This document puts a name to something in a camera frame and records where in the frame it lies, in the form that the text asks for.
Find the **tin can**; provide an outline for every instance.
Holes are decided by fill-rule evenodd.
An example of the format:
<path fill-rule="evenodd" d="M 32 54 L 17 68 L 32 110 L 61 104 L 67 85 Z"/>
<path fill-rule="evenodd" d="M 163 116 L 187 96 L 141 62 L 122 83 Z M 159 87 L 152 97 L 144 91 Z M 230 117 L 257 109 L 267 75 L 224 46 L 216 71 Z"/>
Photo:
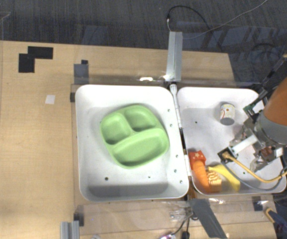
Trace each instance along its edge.
<path fill-rule="evenodd" d="M 235 107 L 232 104 L 223 104 L 220 110 L 220 122 L 223 125 L 232 125 L 235 122 Z"/>

